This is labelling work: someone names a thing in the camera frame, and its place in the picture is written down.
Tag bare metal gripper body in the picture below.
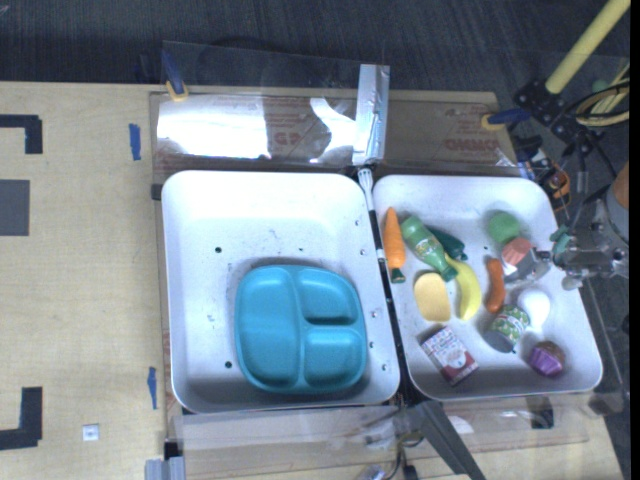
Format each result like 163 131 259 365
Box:
560 221 630 279

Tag grey carton with orange top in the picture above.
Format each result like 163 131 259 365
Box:
500 237 552 284

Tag white egg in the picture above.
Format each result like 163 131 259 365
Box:
516 289 552 330

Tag orange sausage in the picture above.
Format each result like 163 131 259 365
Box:
484 257 508 315

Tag green and white can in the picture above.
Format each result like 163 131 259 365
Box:
481 304 532 355

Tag purple cupcake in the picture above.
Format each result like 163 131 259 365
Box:
528 340 568 379

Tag yellow banana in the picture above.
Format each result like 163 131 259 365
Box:
444 253 483 322

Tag dark green vegetable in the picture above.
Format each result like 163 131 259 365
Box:
427 226 469 262

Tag white plastic tray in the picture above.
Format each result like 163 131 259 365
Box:
160 169 402 415
372 174 604 402

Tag yellow bread slice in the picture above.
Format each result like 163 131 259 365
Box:
412 271 453 324

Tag green plastic bottle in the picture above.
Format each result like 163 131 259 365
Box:
399 214 459 283

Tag red and white carton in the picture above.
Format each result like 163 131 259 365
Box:
420 325 480 387

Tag orange carrot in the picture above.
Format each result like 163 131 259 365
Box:
382 206 408 285

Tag yellow padded pole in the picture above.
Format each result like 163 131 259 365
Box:
544 0 631 96

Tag blue divided plate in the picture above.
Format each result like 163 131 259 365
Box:
233 264 369 396

